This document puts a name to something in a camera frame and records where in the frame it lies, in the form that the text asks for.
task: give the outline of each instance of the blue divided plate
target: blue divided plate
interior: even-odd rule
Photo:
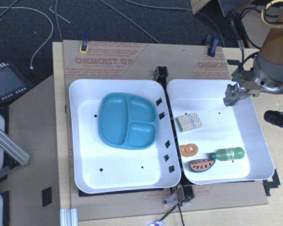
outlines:
[[[125,149],[146,149],[157,137],[155,106],[143,97],[111,93],[102,100],[99,133],[108,145]]]

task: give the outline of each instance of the green bottle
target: green bottle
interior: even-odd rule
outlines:
[[[244,149],[242,147],[236,148],[227,148],[221,149],[216,153],[210,153],[209,158],[211,160],[221,160],[221,161],[229,161],[229,160],[237,160],[243,158],[245,155]]]

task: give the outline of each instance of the white cable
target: white cable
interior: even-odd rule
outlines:
[[[52,12],[53,14],[56,14],[56,12],[55,12],[54,10],[52,10],[51,8],[52,8],[52,7],[49,7],[48,10],[49,10],[50,12]],[[57,15],[58,15],[59,18],[63,19],[65,22],[71,24],[71,22],[68,21],[66,18],[62,17],[62,16],[59,15],[59,14],[57,14]]]
[[[39,50],[40,50],[40,49],[50,40],[50,38],[52,37],[52,34],[53,34],[53,23],[52,23],[51,19],[50,19],[45,13],[42,13],[41,11],[36,10],[36,9],[34,9],[34,8],[27,8],[27,7],[11,7],[10,9],[28,9],[28,10],[32,10],[32,11],[38,12],[38,13],[44,15],[44,16],[48,19],[48,21],[50,22],[50,24],[51,24],[51,32],[50,32],[49,37],[48,37],[47,40],[35,51],[35,53],[33,54],[32,58],[31,58],[29,69],[30,69],[30,70],[33,70],[33,69],[34,69],[34,68],[33,68],[33,59],[34,59],[34,57],[35,57],[36,54],[39,52]]]

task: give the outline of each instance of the yellow cable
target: yellow cable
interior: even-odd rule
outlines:
[[[272,6],[273,4],[279,3],[279,2],[283,2],[283,0],[272,0],[272,1],[270,1],[269,3],[267,3],[267,4],[265,5],[265,8],[264,8],[264,9],[262,10],[262,12],[261,12],[261,20],[262,20],[262,22],[263,22],[267,27],[270,27],[270,28],[277,28],[277,29],[283,28],[283,24],[277,24],[277,25],[275,25],[275,24],[270,24],[270,23],[267,22],[267,21],[265,20],[265,18],[264,18],[264,11],[268,10],[268,8],[269,8],[270,6]]]

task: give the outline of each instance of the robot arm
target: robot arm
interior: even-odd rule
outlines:
[[[261,50],[251,55],[253,67],[249,71],[239,68],[234,72],[232,81],[237,83],[227,86],[223,99],[226,106],[236,105],[251,95],[257,97],[260,92],[283,94],[283,13],[277,23],[281,25],[273,26]],[[267,111],[264,118],[283,127],[283,113]]]

